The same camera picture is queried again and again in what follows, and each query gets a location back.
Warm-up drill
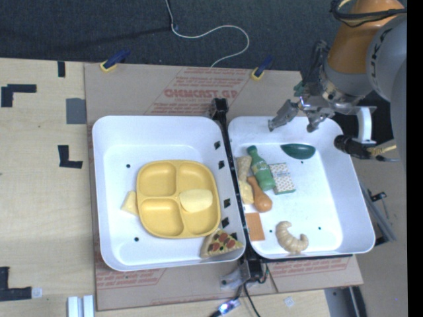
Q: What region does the pale yellow potato chip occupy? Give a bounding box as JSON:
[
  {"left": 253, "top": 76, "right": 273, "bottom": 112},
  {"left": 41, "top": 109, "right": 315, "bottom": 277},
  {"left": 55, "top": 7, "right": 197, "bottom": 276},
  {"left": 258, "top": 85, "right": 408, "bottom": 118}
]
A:
[{"left": 178, "top": 188, "right": 213, "bottom": 215}]

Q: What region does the thin black rod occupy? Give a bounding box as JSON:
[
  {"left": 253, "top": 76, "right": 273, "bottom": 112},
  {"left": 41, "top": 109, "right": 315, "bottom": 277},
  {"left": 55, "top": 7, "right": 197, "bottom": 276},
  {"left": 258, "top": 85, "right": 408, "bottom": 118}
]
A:
[{"left": 219, "top": 116, "right": 252, "bottom": 264}]

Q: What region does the green patterned carton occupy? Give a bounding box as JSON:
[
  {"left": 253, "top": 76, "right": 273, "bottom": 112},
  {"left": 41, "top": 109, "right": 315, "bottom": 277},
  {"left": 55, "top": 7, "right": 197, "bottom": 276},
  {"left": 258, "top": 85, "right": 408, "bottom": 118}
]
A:
[{"left": 268, "top": 162, "right": 297, "bottom": 195}]

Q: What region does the beige waffle ice cream cone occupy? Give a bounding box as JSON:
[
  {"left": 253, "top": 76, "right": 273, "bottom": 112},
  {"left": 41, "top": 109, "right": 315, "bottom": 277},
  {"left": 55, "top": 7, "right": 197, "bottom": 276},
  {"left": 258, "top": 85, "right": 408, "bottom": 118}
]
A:
[{"left": 235, "top": 155, "right": 255, "bottom": 205}]

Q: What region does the yellow divided plate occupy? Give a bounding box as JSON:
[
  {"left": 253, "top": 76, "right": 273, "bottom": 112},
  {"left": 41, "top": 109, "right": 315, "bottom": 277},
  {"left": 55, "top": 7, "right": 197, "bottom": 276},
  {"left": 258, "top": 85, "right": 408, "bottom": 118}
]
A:
[{"left": 135, "top": 159, "right": 222, "bottom": 240}]

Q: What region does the black cylinder on white bracket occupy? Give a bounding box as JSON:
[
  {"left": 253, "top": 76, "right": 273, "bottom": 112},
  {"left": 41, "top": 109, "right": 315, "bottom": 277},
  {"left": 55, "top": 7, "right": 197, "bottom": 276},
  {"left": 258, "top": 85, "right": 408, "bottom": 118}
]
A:
[{"left": 333, "top": 105, "right": 378, "bottom": 160}]

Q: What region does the white plastic tray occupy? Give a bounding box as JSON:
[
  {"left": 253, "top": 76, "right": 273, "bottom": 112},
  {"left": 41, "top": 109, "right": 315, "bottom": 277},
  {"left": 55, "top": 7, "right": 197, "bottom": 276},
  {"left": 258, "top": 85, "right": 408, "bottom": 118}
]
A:
[
  {"left": 227, "top": 116, "right": 377, "bottom": 260},
  {"left": 91, "top": 114, "right": 247, "bottom": 272}
]

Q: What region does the brown cardboard board red print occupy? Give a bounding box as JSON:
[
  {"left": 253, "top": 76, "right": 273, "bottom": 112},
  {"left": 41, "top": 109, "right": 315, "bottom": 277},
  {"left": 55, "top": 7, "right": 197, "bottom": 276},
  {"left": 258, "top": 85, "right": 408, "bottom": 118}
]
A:
[{"left": 83, "top": 62, "right": 365, "bottom": 312}]

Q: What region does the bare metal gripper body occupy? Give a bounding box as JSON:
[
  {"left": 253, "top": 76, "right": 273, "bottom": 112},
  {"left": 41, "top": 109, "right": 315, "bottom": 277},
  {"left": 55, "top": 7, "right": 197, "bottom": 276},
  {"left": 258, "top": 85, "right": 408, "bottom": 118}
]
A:
[{"left": 298, "top": 84, "right": 362, "bottom": 117}]

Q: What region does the beige croissant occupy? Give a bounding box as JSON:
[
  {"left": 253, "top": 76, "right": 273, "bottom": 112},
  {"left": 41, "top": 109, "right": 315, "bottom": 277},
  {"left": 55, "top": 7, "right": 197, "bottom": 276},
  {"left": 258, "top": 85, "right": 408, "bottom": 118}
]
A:
[{"left": 274, "top": 220, "right": 310, "bottom": 254}]

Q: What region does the dark green bowl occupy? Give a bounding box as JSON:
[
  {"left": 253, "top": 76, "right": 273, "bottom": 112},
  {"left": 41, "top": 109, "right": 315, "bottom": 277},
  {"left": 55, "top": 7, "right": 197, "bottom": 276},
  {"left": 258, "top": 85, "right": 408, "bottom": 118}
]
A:
[{"left": 280, "top": 143, "right": 317, "bottom": 161}]

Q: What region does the yellow cheese wedge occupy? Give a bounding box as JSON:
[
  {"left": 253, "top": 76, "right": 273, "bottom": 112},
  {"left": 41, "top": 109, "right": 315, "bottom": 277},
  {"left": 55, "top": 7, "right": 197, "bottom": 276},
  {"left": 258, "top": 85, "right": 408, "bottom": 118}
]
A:
[{"left": 119, "top": 190, "right": 138, "bottom": 215}]

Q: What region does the pizza slice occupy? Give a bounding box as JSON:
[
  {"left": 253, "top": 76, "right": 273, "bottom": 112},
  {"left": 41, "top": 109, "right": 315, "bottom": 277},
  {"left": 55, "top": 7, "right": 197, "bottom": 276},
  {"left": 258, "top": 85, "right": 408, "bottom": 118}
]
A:
[{"left": 199, "top": 228, "right": 245, "bottom": 259}]

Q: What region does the orange flat cracker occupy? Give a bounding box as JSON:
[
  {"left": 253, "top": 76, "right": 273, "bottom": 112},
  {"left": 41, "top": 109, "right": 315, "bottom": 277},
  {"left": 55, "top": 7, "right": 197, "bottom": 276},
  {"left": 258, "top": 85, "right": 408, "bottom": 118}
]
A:
[{"left": 245, "top": 212, "right": 266, "bottom": 242}]

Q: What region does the green bottle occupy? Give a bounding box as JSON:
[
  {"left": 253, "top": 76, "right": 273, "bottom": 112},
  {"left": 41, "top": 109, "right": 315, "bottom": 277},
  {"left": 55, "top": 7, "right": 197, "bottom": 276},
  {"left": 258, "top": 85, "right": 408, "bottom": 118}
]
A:
[{"left": 246, "top": 145, "right": 277, "bottom": 192}]

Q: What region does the orange chicken drumstick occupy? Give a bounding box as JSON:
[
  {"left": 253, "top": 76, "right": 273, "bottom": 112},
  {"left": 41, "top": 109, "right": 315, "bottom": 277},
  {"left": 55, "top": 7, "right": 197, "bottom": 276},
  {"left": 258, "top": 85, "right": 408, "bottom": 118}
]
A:
[{"left": 247, "top": 175, "right": 274, "bottom": 213}]

